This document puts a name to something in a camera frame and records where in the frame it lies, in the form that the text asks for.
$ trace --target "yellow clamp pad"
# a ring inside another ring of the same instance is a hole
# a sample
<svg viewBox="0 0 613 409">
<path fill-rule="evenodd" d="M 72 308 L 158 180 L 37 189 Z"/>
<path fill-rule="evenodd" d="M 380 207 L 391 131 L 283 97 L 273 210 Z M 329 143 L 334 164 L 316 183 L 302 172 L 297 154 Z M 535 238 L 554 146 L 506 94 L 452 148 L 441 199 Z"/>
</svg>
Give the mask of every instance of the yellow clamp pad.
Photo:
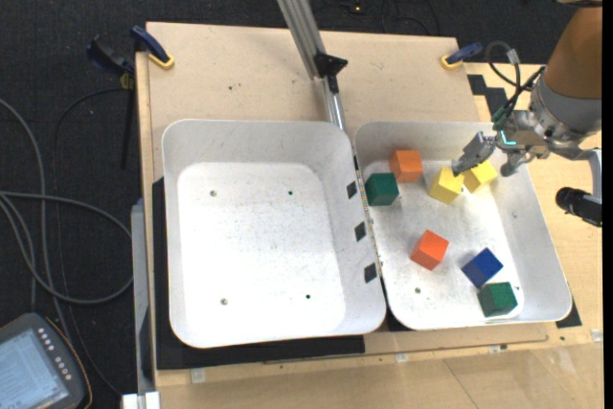
<svg viewBox="0 0 613 409">
<path fill-rule="evenodd" d="M 444 69 L 453 70 L 454 68 L 458 68 L 460 65 L 462 65 L 463 60 L 458 60 L 455 63 L 447 63 L 447 57 L 449 57 L 449 55 L 445 55 L 441 58 L 441 65 Z"/>
<path fill-rule="evenodd" d="M 169 57 L 169 60 L 166 63 L 160 58 L 154 57 L 152 54 L 149 54 L 149 59 L 159 67 L 162 67 L 164 70 L 168 70 L 172 65 L 174 65 L 174 57 L 170 53 L 166 53 L 166 55 Z"/>
</svg>

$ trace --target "orange cube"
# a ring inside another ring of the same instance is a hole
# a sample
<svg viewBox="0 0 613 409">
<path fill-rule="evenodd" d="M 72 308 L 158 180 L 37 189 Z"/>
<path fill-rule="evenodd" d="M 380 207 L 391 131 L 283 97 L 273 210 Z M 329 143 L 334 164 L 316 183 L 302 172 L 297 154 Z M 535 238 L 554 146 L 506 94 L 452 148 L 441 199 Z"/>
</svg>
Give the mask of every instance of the orange cube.
<svg viewBox="0 0 613 409">
<path fill-rule="evenodd" d="M 432 271 L 443 261 L 448 245 L 449 240 L 426 230 L 415 245 L 411 260 Z"/>
<path fill-rule="evenodd" d="M 413 183 L 423 174 L 418 150 L 396 150 L 390 157 L 390 170 L 398 183 Z"/>
</svg>

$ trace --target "blue clamp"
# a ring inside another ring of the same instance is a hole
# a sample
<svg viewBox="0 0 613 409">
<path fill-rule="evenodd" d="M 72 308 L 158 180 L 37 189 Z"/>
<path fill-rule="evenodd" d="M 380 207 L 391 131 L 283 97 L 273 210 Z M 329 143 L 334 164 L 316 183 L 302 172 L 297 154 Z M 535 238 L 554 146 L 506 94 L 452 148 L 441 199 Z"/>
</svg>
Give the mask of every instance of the blue clamp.
<svg viewBox="0 0 613 409">
<path fill-rule="evenodd" d="M 136 51 L 148 52 L 149 59 L 163 69 L 168 70 L 174 64 L 172 55 L 167 53 L 157 39 L 140 26 L 134 26 L 130 30 L 130 36 L 136 41 Z"/>
<path fill-rule="evenodd" d="M 451 70 L 459 67 L 465 59 L 479 55 L 481 52 L 483 52 L 483 45 L 479 42 L 472 43 L 461 48 L 454 54 L 442 57 L 441 64 L 445 69 Z"/>
</svg>

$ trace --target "black bracket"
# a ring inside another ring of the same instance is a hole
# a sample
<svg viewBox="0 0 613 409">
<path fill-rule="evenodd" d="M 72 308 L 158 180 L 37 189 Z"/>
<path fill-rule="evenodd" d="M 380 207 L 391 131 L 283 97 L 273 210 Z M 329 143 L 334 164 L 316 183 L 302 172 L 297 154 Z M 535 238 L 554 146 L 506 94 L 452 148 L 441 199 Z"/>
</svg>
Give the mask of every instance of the black bracket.
<svg viewBox="0 0 613 409">
<path fill-rule="evenodd" d="M 318 53 L 315 55 L 315 66 L 319 72 L 319 77 L 328 78 L 329 90 L 332 94 L 338 94 L 338 80 L 336 76 L 343 70 L 348 62 L 339 57 Z"/>
</svg>

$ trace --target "blue cube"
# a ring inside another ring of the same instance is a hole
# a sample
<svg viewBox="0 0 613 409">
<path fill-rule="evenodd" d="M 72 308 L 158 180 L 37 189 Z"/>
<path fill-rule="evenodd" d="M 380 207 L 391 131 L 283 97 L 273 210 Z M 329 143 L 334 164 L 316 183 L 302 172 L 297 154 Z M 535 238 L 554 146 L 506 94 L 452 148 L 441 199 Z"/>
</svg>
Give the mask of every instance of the blue cube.
<svg viewBox="0 0 613 409">
<path fill-rule="evenodd" d="M 477 287 L 481 288 L 492 276 L 502 269 L 502 263 L 485 248 L 462 268 L 464 274 Z"/>
</svg>

